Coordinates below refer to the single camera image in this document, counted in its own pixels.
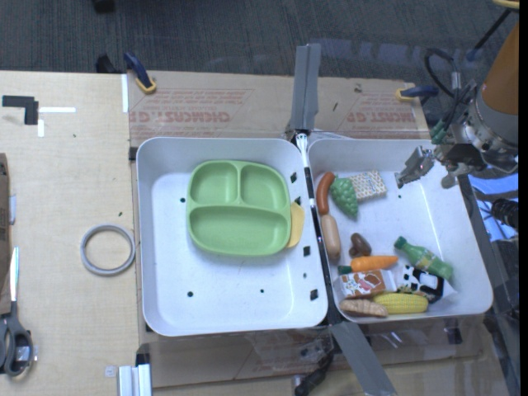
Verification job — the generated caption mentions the orange and white carton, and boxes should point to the orange and white carton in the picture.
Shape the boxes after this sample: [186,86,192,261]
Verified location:
[332,268,398,301]

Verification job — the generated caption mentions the white plastic tray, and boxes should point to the white plastic tray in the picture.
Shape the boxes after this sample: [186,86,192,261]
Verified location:
[135,136,330,338]
[306,138,495,326]

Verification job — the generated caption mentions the brown toy lump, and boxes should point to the brown toy lump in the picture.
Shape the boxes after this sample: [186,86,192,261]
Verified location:
[348,232,374,259]

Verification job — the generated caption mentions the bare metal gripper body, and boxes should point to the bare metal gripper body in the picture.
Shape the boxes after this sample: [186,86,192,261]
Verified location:
[433,118,519,177]

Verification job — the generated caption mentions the yellow flat toy slice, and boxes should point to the yellow flat toy slice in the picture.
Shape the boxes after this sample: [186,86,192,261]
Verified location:
[285,201,307,249]

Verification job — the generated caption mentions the brown cardboard board red print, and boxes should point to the brown cardboard board red print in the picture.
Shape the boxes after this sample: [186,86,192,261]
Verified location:
[126,69,498,389]

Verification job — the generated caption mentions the black cylinder on white bracket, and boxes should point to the black cylinder on white bracket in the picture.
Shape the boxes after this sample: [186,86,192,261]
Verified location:
[489,197,520,231]

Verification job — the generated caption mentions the green toy grapes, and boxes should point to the green toy grapes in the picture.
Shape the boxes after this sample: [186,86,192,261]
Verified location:
[328,175,360,219]

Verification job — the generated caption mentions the green divided plate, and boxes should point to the green divided plate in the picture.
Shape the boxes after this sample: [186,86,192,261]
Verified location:
[185,159,293,258]

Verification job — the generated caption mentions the orange toy carrot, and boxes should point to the orange toy carrot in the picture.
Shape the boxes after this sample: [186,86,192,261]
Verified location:
[337,254,400,276]

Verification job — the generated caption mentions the beige toy sausage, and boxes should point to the beige toy sausage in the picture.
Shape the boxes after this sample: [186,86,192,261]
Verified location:
[320,214,342,262]

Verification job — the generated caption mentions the yellow toy corn cob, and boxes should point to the yellow toy corn cob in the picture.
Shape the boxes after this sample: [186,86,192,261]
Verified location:
[372,291,431,316]

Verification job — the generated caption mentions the small patterned white carton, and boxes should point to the small patterned white carton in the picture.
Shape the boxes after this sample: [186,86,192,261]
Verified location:
[349,169,389,203]

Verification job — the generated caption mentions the white tape roll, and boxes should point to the white tape roll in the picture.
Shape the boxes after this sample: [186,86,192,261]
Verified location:
[79,223,137,277]

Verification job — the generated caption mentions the black and white cow carton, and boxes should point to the black and white cow carton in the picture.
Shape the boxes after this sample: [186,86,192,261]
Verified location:
[394,263,458,305]

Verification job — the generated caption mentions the grey handled scissors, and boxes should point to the grey handled scissors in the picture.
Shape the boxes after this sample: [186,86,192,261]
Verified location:
[0,245,35,378]

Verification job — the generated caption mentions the green toy bottle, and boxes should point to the green toy bottle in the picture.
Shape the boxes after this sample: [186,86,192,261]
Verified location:
[393,235,455,281]

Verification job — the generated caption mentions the tan toy croissant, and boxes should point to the tan toy croissant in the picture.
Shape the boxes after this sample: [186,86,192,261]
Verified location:
[338,297,389,318]

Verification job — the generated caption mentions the red toy sausage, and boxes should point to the red toy sausage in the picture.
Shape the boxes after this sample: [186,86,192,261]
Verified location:
[315,171,337,217]

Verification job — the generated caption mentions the brown cardboard piece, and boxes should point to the brown cardboard piece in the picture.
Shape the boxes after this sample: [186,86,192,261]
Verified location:
[0,152,18,315]

